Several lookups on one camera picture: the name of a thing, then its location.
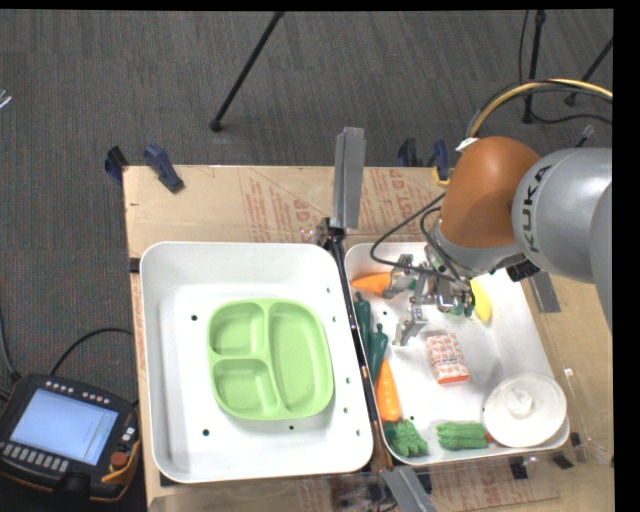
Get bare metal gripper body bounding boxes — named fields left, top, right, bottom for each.
left=412, top=248, right=475, bottom=314

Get orange carrot with green leaves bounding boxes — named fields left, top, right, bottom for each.
left=349, top=272, right=394, bottom=296
left=375, top=358, right=430, bottom=459
left=435, top=421, right=496, bottom=451

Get yellow banana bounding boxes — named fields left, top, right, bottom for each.
left=469, top=277, right=494, bottom=324

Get dark green pepper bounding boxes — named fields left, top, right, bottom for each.
left=353, top=291, right=374, bottom=352
left=368, top=323, right=390, bottom=384

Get orange and white carton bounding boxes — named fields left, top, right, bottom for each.
left=425, top=332, right=472, bottom=386

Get white plastic tray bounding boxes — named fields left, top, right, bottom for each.
left=139, top=241, right=375, bottom=484
left=343, top=241, right=571, bottom=467

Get green divided plate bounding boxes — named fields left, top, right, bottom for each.
left=206, top=298, right=335, bottom=421

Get white round bowl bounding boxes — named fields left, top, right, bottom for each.
left=483, top=372, right=569, bottom=449

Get brown cardboard board red print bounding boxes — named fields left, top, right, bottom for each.
left=122, top=164, right=614, bottom=512

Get black tripod stand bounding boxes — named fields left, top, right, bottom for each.
left=208, top=10, right=286, bottom=133
left=518, top=10, right=614, bottom=125

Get black cylinder on white bracket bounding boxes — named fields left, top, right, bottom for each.
left=492, top=257, right=542, bottom=285

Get black block with thin wires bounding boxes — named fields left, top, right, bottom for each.
left=315, top=217, right=347, bottom=247

